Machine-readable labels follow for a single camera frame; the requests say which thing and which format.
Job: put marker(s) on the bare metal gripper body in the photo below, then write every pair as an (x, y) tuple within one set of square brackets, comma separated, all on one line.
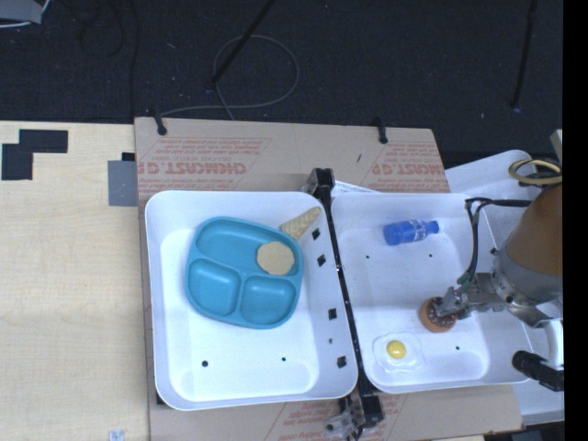
[(489, 292)]

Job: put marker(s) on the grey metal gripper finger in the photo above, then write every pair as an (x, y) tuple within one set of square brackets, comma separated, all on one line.
[(452, 311), (454, 296)]

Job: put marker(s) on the brown doughnut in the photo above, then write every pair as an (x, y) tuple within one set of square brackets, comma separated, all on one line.
[(434, 324)]

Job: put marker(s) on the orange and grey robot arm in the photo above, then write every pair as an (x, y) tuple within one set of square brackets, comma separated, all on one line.
[(537, 237)]

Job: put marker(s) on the white plastic tray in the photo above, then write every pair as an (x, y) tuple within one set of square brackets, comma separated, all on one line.
[(248, 365), (413, 283)]

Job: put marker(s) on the white and yellow fried egg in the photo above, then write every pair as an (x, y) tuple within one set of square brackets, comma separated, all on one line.
[(396, 352)]

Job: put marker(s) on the blue plastic bottle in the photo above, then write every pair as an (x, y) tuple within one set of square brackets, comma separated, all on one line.
[(406, 232)]

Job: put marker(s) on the thin black and white rod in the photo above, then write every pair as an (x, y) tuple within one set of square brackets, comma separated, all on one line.
[(342, 283)]

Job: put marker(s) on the beige ice cream cone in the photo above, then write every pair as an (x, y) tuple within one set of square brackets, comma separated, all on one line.
[(301, 223)]

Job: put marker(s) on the beige round biscuit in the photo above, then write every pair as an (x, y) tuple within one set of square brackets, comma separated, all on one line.
[(275, 258)]

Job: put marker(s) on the brown cardboard board red print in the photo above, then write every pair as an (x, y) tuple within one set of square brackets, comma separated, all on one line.
[(285, 154)]

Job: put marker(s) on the blue divided plate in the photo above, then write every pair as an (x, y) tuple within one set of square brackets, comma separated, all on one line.
[(225, 274)]

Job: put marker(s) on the black cylinder on white bracket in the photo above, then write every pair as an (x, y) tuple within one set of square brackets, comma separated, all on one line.
[(535, 368)]

